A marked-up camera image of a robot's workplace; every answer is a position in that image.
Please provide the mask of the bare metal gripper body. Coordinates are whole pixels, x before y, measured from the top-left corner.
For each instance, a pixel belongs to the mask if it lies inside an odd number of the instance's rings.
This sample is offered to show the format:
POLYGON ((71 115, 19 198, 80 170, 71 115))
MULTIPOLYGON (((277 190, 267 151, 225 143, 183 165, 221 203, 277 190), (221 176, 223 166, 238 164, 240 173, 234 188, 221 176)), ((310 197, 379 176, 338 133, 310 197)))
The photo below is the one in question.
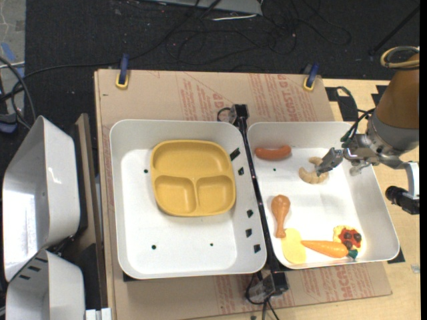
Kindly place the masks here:
POLYGON ((402 151, 394 149, 377 136, 356 134, 342 144, 348 161, 369 161, 372 166, 383 164, 392 169, 403 169, 402 151))

